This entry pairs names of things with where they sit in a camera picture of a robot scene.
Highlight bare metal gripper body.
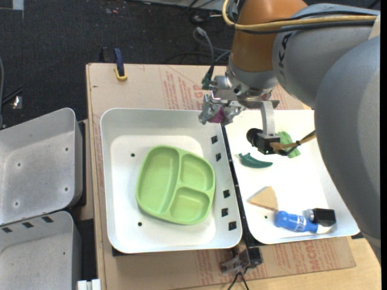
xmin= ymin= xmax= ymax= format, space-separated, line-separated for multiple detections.
xmin=210 ymin=75 xmax=273 ymax=109

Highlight purple round toy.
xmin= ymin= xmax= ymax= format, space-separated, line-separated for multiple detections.
xmin=211 ymin=107 xmax=226 ymax=124

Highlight dark green chili pepper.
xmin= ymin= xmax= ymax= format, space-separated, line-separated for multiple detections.
xmin=238 ymin=152 xmax=274 ymax=169

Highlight thin black rod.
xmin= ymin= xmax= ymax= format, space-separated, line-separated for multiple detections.
xmin=220 ymin=123 xmax=252 ymax=248

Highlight light green toy vegetable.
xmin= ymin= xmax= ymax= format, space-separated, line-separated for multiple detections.
xmin=277 ymin=130 xmax=302 ymax=159

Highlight brown cardboard board red print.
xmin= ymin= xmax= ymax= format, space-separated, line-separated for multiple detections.
xmin=86 ymin=62 xmax=357 ymax=290

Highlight green divided plate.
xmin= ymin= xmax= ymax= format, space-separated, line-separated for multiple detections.
xmin=135 ymin=144 xmax=216 ymax=226

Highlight tan triangular bread slice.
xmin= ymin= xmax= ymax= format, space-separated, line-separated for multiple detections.
xmin=248 ymin=185 xmax=279 ymax=213

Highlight white plastic tray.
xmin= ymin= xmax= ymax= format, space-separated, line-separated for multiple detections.
xmin=100 ymin=107 xmax=244 ymax=254
xmin=224 ymin=108 xmax=362 ymax=245

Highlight blue bottle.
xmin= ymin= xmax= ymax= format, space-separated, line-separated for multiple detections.
xmin=274 ymin=210 xmax=320 ymax=234

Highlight black box with silver cap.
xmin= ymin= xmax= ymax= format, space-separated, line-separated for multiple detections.
xmin=304 ymin=207 xmax=337 ymax=228

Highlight black cylinder on white bracket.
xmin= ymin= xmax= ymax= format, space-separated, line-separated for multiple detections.
xmin=246 ymin=100 xmax=282 ymax=156

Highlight black block with thin wires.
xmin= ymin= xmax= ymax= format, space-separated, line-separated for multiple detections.
xmin=220 ymin=246 xmax=263 ymax=275

